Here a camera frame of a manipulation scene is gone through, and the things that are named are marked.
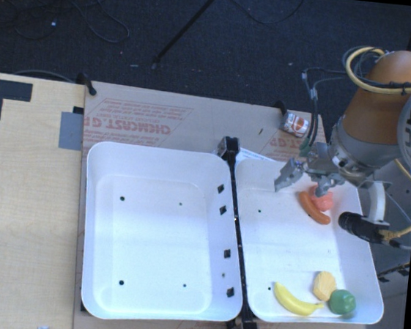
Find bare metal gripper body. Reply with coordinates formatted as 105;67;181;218
300;141;365;186

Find pink toy food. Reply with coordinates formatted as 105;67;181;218
306;185;337;214

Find orange sausage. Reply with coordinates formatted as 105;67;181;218
295;190;335;226

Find white paper label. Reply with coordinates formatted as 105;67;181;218
236;146;278;166

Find white and red can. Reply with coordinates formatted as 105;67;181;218
278;109;312;140

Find white plastic tray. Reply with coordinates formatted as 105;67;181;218
218;155;401;329
68;138;260;329

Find thin black rod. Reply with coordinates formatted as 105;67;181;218
209;151;268;321

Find pale yellow ridged toy pastry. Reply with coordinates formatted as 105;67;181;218
311;269;339;303

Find brown cardboard board red print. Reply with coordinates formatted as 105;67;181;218
58;79;399;329

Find green toy pepper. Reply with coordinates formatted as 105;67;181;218
326;287;359;318

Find yellow banana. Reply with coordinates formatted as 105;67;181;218
270;281;327;319

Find black cylinder on white bracket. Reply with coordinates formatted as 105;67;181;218
336;177;398;247

